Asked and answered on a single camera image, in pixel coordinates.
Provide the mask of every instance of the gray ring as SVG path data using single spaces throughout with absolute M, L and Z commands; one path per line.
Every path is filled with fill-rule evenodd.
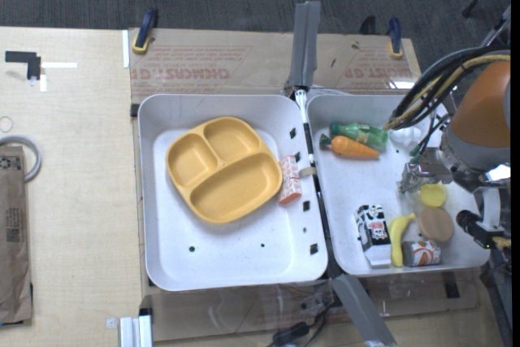
M 40 151 L 38 150 L 36 144 L 26 136 L 10 135 L 10 136 L 0 137 L 0 145 L 7 145 L 8 143 L 20 143 L 22 145 L 26 145 L 36 155 L 36 162 L 34 163 L 34 167 L 32 167 L 31 171 L 29 171 L 24 177 L 24 182 L 29 182 L 40 171 L 40 167 L 41 167 Z
M 4 130 L 4 129 L 0 128 L 0 132 L 8 133 L 8 132 L 11 131 L 11 129 L 13 129 L 13 120 L 9 116 L 0 116 L 0 122 L 2 122 L 2 120 L 4 120 L 4 119 L 9 120 L 11 122 L 11 126 L 9 126 L 9 128 L 7 130 Z

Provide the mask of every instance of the yellow ball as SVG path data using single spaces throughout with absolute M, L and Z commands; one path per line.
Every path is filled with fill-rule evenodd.
M 440 207 L 446 201 L 446 188 L 441 182 L 437 184 L 424 184 L 421 186 L 419 196 L 424 205 Z

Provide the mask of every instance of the toy banana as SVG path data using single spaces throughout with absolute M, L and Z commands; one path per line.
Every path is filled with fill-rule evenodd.
M 401 238 L 410 221 L 415 219 L 415 213 L 410 215 L 400 215 L 395 217 L 388 225 L 388 235 L 392 244 L 392 264 L 395 267 L 403 266 L 403 250 L 401 248 Z

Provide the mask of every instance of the green bottle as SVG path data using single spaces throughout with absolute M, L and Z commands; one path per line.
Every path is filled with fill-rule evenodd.
M 341 125 L 331 124 L 329 128 L 331 136 L 347 136 L 350 139 L 361 142 L 364 145 L 381 147 L 388 141 L 388 133 L 383 129 L 369 126 L 368 124 L 351 123 Z

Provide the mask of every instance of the orange divided tray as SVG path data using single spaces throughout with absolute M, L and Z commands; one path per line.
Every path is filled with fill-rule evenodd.
M 178 137 L 167 149 L 166 166 L 188 206 L 210 223 L 247 215 L 282 184 L 278 160 L 236 117 L 209 120 Z

